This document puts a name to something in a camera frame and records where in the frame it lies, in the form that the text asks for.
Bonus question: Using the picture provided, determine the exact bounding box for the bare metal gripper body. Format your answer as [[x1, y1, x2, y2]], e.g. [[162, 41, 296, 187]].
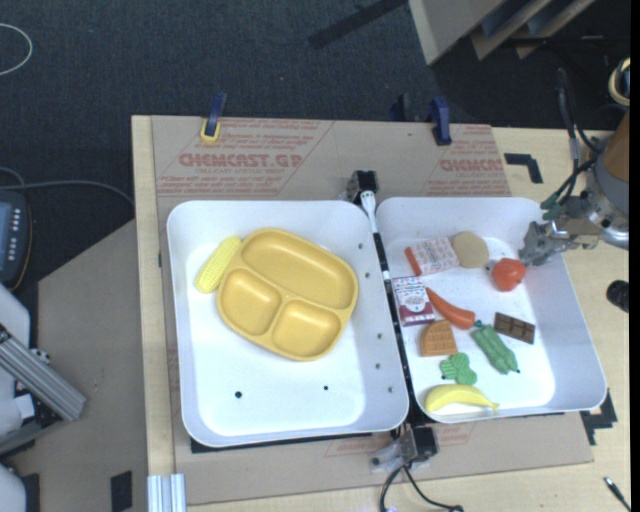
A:
[[549, 195, 631, 252]]

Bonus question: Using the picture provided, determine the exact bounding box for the beige round biscuit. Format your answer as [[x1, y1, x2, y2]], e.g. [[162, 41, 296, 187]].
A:
[[451, 230, 491, 270]]

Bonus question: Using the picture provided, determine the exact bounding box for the brown chocolate bar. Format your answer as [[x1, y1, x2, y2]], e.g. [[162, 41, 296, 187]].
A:
[[493, 311, 537, 346]]

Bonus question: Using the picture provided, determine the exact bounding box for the white plastic tray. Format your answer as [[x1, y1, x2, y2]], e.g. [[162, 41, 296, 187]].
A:
[[165, 199, 412, 448], [374, 195, 609, 425]]

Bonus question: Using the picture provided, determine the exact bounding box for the orange and white packet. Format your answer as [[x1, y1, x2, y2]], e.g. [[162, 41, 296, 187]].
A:
[[403, 236, 462, 278]]

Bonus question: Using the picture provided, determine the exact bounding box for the orange carrot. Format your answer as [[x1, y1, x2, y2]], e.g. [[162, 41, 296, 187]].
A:
[[424, 286, 478, 331]]

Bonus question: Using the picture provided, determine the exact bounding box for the green pea pod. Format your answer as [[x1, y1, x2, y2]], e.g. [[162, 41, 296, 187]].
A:
[[470, 323, 520, 376]]

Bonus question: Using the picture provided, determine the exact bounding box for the white and red carton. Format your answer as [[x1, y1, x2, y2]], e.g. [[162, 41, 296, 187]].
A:
[[390, 275, 436, 328]]

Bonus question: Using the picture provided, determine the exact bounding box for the orange waffle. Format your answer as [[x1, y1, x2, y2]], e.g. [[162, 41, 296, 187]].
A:
[[419, 319, 459, 359]]

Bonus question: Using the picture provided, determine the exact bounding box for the green broccoli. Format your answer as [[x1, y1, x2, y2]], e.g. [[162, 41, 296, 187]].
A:
[[439, 351, 478, 387]]

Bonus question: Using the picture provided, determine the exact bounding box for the thin black and white rod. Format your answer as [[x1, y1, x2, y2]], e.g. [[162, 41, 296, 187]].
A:
[[360, 191, 417, 427]]

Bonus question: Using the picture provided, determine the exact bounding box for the yellow banana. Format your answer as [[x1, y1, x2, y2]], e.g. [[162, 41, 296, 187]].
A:
[[424, 383, 501, 416]]

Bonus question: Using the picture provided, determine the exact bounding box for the yellow divided plate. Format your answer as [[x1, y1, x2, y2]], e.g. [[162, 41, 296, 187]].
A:
[[215, 227, 361, 363]]

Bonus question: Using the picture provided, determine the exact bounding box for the brown cardboard board red print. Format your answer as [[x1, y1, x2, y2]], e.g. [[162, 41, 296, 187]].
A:
[[149, 115, 597, 507]]

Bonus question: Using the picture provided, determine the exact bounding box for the yellow corn cob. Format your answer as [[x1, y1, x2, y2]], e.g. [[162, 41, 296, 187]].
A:
[[193, 235, 244, 294]]

